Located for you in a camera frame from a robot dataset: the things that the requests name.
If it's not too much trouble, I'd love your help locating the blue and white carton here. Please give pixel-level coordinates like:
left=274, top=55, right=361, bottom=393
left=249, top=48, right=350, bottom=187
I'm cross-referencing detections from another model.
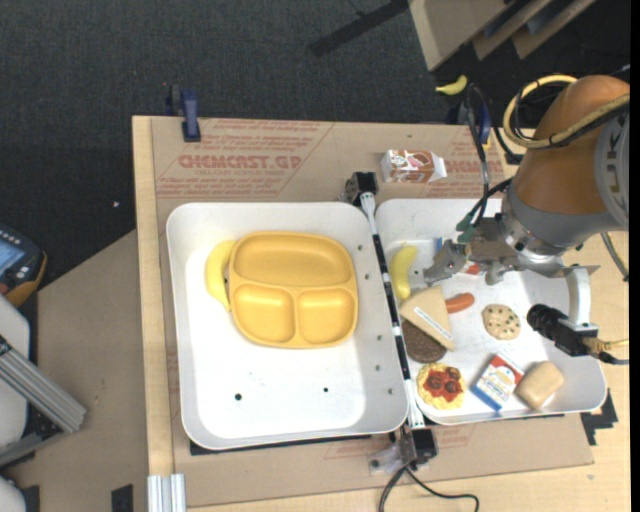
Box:
left=470, top=352, right=526, bottom=413

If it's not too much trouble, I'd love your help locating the beige triangular sandwich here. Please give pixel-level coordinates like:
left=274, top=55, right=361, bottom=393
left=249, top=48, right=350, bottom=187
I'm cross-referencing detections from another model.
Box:
left=398, top=284, right=457, bottom=353

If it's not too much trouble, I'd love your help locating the chocolate chip biscuit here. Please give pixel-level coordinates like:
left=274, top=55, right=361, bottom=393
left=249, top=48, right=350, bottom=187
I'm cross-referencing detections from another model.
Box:
left=481, top=303, right=523, bottom=342

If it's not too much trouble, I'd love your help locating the yellow divided plate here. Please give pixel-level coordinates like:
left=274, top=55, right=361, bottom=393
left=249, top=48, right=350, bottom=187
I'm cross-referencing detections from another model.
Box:
left=227, top=230, right=360, bottom=350

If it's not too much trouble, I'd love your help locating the brown and white carton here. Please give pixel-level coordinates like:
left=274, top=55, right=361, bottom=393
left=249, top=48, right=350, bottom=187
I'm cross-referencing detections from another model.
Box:
left=380, top=149, right=448, bottom=185

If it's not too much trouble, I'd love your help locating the beige bread roll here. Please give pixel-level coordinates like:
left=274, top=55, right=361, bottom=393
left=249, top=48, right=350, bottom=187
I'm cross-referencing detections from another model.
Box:
left=514, top=360, right=566, bottom=409

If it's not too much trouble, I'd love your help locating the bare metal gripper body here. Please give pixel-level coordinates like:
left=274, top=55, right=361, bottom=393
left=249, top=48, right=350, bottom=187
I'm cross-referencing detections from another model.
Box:
left=465, top=218, right=565, bottom=275

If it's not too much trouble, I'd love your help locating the spaghetti with meatballs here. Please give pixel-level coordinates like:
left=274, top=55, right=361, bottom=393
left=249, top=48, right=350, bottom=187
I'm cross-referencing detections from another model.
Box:
left=415, top=362, right=468, bottom=412

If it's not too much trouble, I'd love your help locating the black cylinder on white bracket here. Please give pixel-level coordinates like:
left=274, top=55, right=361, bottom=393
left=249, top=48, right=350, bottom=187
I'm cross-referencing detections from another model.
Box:
left=526, top=264, right=601, bottom=358

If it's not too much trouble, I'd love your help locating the dark brown round biscuit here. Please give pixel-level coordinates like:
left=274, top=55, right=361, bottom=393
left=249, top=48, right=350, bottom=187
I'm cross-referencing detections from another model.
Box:
left=401, top=319, right=448, bottom=365

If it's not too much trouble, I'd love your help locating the white plastic tray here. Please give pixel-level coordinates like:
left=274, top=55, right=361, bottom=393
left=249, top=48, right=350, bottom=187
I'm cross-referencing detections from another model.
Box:
left=165, top=201, right=411, bottom=451
left=373, top=198, right=609, bottom=427

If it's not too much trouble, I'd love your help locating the yellow banana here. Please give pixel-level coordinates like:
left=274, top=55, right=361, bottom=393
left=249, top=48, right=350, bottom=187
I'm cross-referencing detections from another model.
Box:
left=389, top=244, right=420, bottom=302
left=434, top=74, right=469, bottom=97
left=204, top=239, right=238, bottom=312

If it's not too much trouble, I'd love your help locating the thin black and white rod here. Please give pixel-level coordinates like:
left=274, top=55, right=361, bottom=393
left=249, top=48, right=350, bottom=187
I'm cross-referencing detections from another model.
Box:
left=360, top=191, right=427, bottom=429

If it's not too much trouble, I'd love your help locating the brown cardboard board red print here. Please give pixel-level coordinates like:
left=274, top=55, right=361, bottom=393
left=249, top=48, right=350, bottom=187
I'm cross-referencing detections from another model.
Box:
left=149, top=117, right=597, bottom=507

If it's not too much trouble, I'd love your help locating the orange sausage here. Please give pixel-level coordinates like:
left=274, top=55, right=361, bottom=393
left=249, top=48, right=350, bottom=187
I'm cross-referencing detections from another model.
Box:
left=443, top=292, right=476, bottom=315

